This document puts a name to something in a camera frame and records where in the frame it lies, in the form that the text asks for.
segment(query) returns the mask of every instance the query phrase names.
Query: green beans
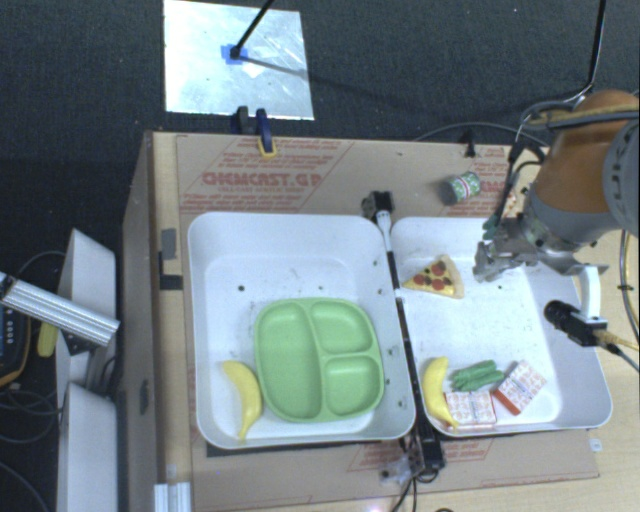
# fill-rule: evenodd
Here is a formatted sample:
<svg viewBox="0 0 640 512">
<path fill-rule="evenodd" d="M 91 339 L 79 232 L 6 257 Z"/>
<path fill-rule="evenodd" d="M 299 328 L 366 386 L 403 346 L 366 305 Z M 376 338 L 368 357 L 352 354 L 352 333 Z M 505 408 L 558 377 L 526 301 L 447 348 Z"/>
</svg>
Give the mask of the green beans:
<svg viewBox="0 0 640 512">
<path fill-rule="evenodd" d="M 495 361 L 482 361 L 458 370 L 453 375 L 453 389 L 455 391 L 476 391 L 482 386 L 502 380 L 504 380 L 504 373 L 496 368 Z"/>
</svg>

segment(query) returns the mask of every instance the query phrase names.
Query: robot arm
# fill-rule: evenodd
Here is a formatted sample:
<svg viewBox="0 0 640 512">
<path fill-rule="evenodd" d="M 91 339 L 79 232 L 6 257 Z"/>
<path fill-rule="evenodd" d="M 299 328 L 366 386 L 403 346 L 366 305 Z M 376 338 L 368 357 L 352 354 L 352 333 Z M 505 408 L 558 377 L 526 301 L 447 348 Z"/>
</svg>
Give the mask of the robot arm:
<svg viewBox="0 0 640 512">
<path fill-rule="evenodd" d="M 593 123 L 590 112 L 635 110 L 631 121 Z M 575 109 L 584 124 L 562 130 L 517 218 L 500 219 L 488 243 L 480 242 L 476 279 L 492 281 L 504 270 L 543 262 L 563 275 L 583 265 L 574 253 L 604 233 L 638 236 L 638 99 L 621 91 L 589 96 Z"/>
</svg>

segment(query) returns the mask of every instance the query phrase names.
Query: red and white box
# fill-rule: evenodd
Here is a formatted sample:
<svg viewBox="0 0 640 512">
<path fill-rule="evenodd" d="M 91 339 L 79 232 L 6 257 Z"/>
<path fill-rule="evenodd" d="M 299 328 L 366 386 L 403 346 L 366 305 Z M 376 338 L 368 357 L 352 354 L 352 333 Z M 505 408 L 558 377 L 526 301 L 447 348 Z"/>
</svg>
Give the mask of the red and white box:
<svg viewBox="0 0 640 512">
<path fill-rule="evenodd" d="M 520 414 L 547 380 L 529 363 L 520 361 L 493 394 L 514 415 Z"/>
<path fill-rule="evenodd" d="M 493 425 L 497 421 L 489 391 L 452 391 L 444 396 L 451 416 L 461 426 Z"/>
</svg>

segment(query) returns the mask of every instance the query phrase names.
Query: pepperoni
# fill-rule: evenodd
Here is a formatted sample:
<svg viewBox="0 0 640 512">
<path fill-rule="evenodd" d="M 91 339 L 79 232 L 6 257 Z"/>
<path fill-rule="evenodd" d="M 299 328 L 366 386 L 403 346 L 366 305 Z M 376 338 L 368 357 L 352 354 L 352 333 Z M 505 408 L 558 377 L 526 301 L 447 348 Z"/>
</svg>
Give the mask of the pepperoni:
<svg viewBox="0 0 640 512">
<path fill-rule="evenodd" d="M 443 275 L 446 269 L 447 269 L 447 266 L 441 261 L 431 265 L 431 272 L 433 272 L 437 276 Z"/>
</svg>

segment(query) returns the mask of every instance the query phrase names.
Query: tin can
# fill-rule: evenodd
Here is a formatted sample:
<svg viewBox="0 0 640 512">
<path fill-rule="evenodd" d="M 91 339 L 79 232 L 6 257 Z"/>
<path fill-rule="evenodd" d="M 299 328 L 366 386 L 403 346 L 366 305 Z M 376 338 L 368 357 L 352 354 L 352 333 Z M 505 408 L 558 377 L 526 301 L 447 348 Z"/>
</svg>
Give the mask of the tin can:
<svg viewBox="0 0 640 512">
<path fill-rule="evenodd" d="M 467 171 L 443 181 L 439 191 L 445 205 L 460 203 L 480 193 L 480 178 L 475 172 Z"/>
</svg>

